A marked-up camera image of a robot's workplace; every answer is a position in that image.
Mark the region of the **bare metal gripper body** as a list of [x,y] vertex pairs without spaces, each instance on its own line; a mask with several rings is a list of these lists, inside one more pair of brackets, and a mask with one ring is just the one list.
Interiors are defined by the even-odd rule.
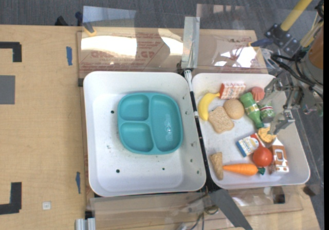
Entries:
[[323,95],[317,89],[296,79],[289,81],[285,86],[287,93],[286,103],[283,105],[285,110],[299,109],[305,115],[317,114],[323,117]]

